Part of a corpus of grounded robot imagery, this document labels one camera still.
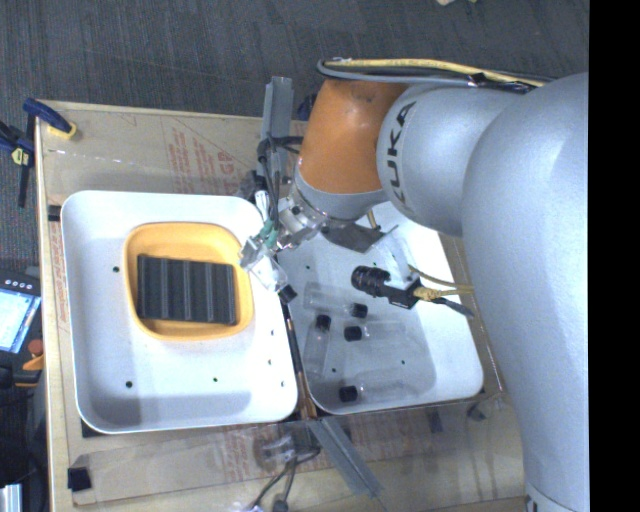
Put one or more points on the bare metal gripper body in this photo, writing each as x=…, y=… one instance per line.
x=300, y=220

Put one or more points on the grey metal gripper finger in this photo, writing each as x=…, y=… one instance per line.
x=265, y=252
x=247, y=252

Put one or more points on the clear plastic bottle black cap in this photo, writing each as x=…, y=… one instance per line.
x=377, y=387
x=317, y=345
x=272, y=277
x=380, y=334
x=325, y=296

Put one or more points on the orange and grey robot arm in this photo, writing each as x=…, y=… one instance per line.
x=525, y=210

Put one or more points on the orange square bowl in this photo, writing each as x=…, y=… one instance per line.
x=185, y=237

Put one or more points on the black ribbed block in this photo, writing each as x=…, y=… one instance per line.
x=185, y=290

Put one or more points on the thin black and white rod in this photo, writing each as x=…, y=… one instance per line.
x=296, y=350

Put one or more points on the brown cardboard board red print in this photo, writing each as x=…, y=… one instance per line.
x=150, y=145

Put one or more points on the white plastic tray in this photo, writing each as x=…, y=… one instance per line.
x=440, y=360
x=175, y=380

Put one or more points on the black cylinder on white bracket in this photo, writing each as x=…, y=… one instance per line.
x=372, y=281

